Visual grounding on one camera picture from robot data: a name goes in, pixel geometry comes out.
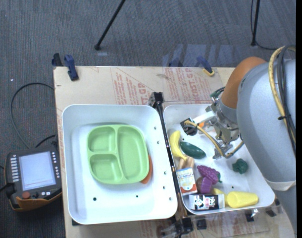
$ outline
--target yellow cable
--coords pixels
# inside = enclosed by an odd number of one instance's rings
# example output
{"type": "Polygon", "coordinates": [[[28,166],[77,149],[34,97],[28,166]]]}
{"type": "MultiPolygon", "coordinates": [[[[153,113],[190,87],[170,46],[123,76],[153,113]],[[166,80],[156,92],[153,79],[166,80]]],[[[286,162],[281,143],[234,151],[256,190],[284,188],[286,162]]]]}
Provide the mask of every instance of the yellow cable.
{"type": "MultiPolygon", "coordinates": [[[[281,100],[280,100],[280,98],[279,98],[278,92],[277,92],[276,87],[275,87],[273,65],[274,65],[274,60],[275,60],[276,57],[280,54],[280,52],[282,51],[282,49],[283,49],[284,47],[285,47],[285,46],[278,48],[278,49],[272,54],[272,56],[271,56],[271,58],[270,58],[270,61],[269,61],[269,67],[268,67],[269,81],[270,81],[270,86],[271,86],[272,94],[273,94],[273,97],[274,97],[276,106],[278,107],[279,112],[280,112],[280,114],[281,114],[282,117],[285,116],[285,111],[284,111],[283,105],[282,105],[282,103],[281,103],[281,100]]],[[[295,49],[294,47],[289,47],[288,50],[292,50],[292,51],[296,52],[296,49],[295,49]]]]}
{"type": "Polygon", "coordinates": [[[240,144],[231,153],[227,154],[227,157],[229,158],[230,156],[234,155],[239,150],[239,148],[242,147],[243,145],[244,145],[244,142],[241,141],[240,144]]]}
{"type": "Polygon", "coordinates": [[[197,126],[196,123],[191,122],[190,120],[186,120],[186,121],[184,122],[184,124],[186,124],[186,125],[190,124],[190,125],[192,125],[192,126],[194,126],[194,127],[197,127],[197,128],[198,128],[202,133],[204,133],[204,134],[206,135],[206,137],[208,137],[208,138],[210,139],[210,141],[216,146],[216,148],[217,148],[218,152],[220,153],[220,155],[226,157],[226,156],[224,155],[223,151],[220,149],[219,145],[215,142],[215,140],[214,140],[214,139],[213,139],[213,138],[212,138],[212,137],[211,137],[204,129],[202,129],[201,127],[197,126]]]}

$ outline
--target white tray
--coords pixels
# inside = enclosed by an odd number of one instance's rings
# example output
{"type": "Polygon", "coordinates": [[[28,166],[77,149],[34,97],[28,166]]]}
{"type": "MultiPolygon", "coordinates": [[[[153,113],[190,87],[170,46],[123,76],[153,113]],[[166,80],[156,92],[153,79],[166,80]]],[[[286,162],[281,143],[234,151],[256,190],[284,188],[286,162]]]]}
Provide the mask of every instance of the white tray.
{"type": "MultiPolygon", "coordinates": [[[[236,152],[232,157],[226,159],[221,157],[220,159],[213,159],[214,156],[214,148],[213,143],[204,135],[197,133],[194,136],[187,135],[181,125],[180,122],[187,118],[196,118],[204,113],[206,113],[205,109],[208,107],[208,104],[189,104],[189,105],[170,105],[164,109],[163,118],[165,121],[165,126],[167,129],[168,137],[176,130],[181,131],[181,139],[184,138],[185,142],[189,142],[191,144],[196,145],[201,148],[205,153],[206,157],[203,159],[195,159],[194,176],[195,180],[197,180],[201,175],[197,170],[197,165],[205,165],[211,168],[216,169],[221,173],[222,183],[217,183],[213,185],[214,187],[220,189],[224,193],[228,194],[231,191],[245,191],[245,192],[253,192],[258,195],[259,202],[256,205],[243,207],[243,208],[230,208],[225,207],[218,210],[209,210],[209,211],[194,211],[189,209],[189,196],[183,195],[183,204],[184,206],[193,214],[202,215],[202,214],[210,214],[210,213],[218,213],[218,212],[228,212],[234,210],[241,209],[251,209],[251,208],[259,208],[259,207],[267,207],[271,205],[274,201],[275,194],[271,187],[264,180],[259,168],[255,164],[252,159],[250,153],[248,152],[246,146],[242,146],[238,152],[236,152]],[[232,164],[235,163],[239,158],[242,158],[248,163],[248,170],[244,174],[240,174],[234,172],[232,169],[232,164]]],[[[216,133],[213,131],[209,132],[210,135],[215,137],[216,133]]],[[[237,145],[241,142],[241,139],[238,139],[231,144],[233,148],[230,149],[232,151],[235,149],[237,145]]],[[[178,159],[174,158],[174,164],[177,167],[178,159]]]]}
{"type": "Polygon", "coordinates": [[[147,105],[71,105],[62,113],[68,210],[79,224],[166,219],[177,210],[161,121],[147,105]],[[152,158],[147,184],[103,184],[90,173],[88,132],[98,125],[129,124],[143,133],[152,158]]]}

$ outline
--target blue clamp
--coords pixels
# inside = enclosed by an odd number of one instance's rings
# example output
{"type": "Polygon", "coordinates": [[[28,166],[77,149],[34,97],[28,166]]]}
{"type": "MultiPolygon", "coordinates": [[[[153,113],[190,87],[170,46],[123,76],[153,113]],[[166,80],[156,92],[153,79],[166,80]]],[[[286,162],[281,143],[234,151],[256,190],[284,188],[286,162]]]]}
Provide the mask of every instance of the blue clamp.
{"type": "Polygon", "coordinates": [[[213,76],[215,74],[209,62],[205,58],[203,58],[202,56],[198,56],[196,60],[197,60],[196,67],[202,64],[204,66],[203,72],[205,72],[208,76],[213,76]]]}
{"type": "Polygon", "coordinates": [[[75,69],[74,58],[71,55],[65,55],[64,61],[65,65],[69,68],[69,71],[67,73],[70,76],[70,79],[72,81],[78,79],[78,75],[75,69]]]}

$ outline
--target gray carpet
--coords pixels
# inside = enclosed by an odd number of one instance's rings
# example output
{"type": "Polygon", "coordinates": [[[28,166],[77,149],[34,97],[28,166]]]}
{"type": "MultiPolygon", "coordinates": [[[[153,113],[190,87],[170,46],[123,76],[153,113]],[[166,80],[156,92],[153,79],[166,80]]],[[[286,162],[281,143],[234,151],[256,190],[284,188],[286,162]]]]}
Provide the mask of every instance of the gray carpet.
{"type": "MultiPolygon", "coordinates": [[[[23,85],[52,85],[51,60],[59,53],[76,65],[235,67],[248,56],[269,60],[274,49],[296,43],[296,0],[126,0],[99,41],[121,0],[0,0],[0,164],[26,149],[16,134],[10,101],[23,85]]],[[[13,101],[13,117],[29,146],[56,134],[54,94],[30,85],[13,101]]],[[[0,187],[4,184],[0,168],[0,187]]],[[[65,237],[61,199],[14,212],[0,191],[0,238],[65,237]]]]}

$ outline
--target toy cucumber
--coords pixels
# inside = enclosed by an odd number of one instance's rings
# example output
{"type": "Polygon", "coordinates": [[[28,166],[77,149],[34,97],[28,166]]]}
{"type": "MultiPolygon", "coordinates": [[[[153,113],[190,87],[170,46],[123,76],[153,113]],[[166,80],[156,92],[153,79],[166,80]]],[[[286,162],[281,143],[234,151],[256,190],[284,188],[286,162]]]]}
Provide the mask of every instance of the toy cucumber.
{"type": "Polygon", "coordinates": [[[193,157],[194,159],[202,159],[206,156],[206,153],[202,149],[191,143],[181,141],[180,147],[186,155],[193,157]]]}

